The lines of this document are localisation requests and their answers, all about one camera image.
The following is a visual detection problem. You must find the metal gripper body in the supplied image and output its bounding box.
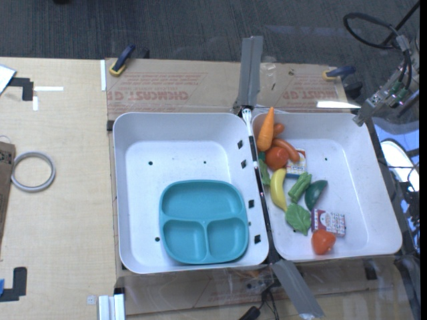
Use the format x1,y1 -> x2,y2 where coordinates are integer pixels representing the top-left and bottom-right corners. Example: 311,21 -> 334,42
364,38 -> 420,115

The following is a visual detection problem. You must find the white plastic tray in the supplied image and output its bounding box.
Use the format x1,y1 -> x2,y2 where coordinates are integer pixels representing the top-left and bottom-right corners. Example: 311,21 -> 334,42
250,111 -> 404,263
112,111 -> 270,275

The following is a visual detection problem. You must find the long orange sausage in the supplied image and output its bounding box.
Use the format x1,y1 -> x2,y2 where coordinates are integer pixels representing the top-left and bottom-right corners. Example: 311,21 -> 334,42
272,138 -> 301,163

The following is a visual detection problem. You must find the small white and blue carton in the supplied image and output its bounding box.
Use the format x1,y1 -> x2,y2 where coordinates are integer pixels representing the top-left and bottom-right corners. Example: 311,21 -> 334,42
286,149 -> 308,179

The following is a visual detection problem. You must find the red tomato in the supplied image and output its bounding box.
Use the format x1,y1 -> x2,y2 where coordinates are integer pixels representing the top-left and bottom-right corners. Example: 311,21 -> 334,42
265,146 -> 290,171

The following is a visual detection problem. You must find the orange carrot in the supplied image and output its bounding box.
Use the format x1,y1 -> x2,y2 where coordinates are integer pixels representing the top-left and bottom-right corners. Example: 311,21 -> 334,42
256,107 -> 276,152

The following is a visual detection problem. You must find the red and white carton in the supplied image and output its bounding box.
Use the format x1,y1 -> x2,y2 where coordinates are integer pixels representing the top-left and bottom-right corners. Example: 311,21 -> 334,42
310,208 -> 346,237

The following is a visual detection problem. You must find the yellow banana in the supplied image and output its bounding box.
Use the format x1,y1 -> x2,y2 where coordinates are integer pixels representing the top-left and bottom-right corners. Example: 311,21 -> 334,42
269,167 -> 288,213

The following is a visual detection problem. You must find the small green lettuce leaf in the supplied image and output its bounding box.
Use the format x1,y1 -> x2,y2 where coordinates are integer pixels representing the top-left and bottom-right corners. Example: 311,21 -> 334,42
258,158 -> 272,187

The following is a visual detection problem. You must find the large green lettuce leaf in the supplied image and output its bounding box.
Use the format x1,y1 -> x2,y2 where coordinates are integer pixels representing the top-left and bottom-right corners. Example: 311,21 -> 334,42
285,203 -> 312,236

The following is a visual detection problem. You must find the orange pepper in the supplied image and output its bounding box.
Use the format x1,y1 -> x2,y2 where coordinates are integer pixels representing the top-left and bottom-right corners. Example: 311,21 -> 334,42
311,228 -> 336,255

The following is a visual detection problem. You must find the blue divided plate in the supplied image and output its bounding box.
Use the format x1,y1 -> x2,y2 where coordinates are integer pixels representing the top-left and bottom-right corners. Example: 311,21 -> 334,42
158,179 -> 250,265

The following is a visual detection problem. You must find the brown cardboard board red print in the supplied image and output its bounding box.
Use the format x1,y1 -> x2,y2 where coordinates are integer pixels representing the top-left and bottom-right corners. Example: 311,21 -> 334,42
104,57 -> 416,316

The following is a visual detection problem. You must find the white tape roll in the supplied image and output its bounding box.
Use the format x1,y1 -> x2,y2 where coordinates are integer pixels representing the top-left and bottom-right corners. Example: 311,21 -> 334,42
11,151 -> 57,193

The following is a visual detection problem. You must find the white paper sheet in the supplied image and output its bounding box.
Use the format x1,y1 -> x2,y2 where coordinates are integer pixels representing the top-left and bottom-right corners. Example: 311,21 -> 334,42
0,64 -> 17,95

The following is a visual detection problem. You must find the brown paper bag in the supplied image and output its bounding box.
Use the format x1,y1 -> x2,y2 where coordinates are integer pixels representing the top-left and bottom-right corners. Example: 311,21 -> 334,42
0,141 -> 17,256

